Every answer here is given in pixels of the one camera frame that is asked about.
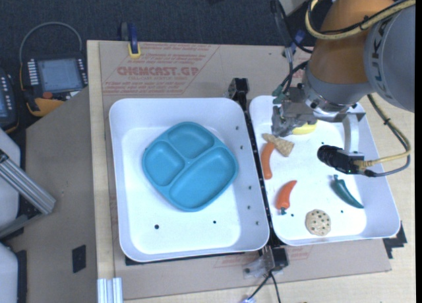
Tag orange chili pepper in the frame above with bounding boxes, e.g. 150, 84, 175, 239
276, 180, 298, 215

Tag black cylinder on white bracket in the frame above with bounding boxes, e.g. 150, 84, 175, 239
316, 110, 367, 175

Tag white plastic tray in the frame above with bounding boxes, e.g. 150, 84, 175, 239
248, 94, 402, 247
108, 97, 271, 263

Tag tan chocolate chip biscuit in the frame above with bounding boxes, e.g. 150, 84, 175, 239
305, 209, 332, 237

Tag orange sausage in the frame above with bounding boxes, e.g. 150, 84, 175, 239
260, 142, 276, 180

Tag tan waffle cone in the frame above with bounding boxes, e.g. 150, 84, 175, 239
261, 133, 295, 158

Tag blue divided plate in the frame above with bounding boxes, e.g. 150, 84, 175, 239
141, 121, 239, 213

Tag thin black rod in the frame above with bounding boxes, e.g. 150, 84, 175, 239
239, 95, 278, 250

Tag black block with thin wires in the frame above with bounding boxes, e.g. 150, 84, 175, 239
272, 247, 290, 269
227, 77, 249, 102

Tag green chili pepper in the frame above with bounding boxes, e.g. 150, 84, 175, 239
330, 174, 365, 209

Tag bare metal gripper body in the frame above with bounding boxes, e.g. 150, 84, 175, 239
280, 84, 351, 128

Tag brown cardboard board red print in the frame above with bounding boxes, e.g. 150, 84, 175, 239
98, 41, 394, 300

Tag yellow toy food piece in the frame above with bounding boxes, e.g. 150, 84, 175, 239
291, 121, 318, 136

